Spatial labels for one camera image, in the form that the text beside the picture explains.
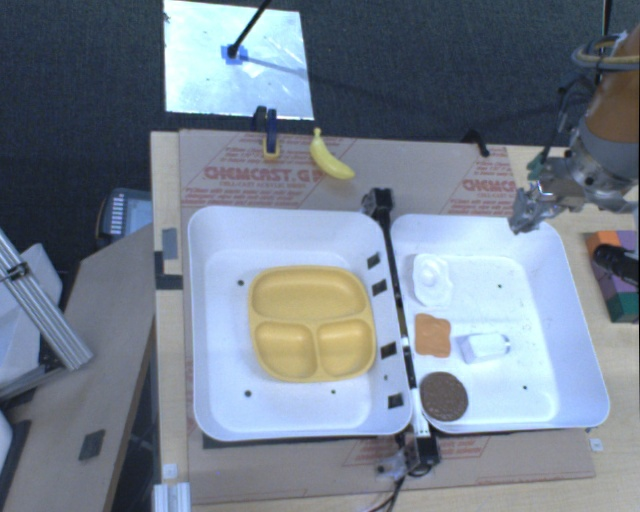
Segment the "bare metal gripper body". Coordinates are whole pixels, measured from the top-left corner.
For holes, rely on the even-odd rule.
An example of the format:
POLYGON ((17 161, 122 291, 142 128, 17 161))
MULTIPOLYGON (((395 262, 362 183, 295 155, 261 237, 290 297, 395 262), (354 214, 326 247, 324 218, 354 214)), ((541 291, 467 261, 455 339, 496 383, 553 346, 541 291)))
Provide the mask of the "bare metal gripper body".
POLYGON ((617 177, 591 156, 577 151, 568 150, 567 156, 549 158, 540 182, 545 192, 556 197, 556 214, 565 210, 580 212, 587 204, 616 214, 637 209, 636 201, 625 198, 636 180, 617 177))

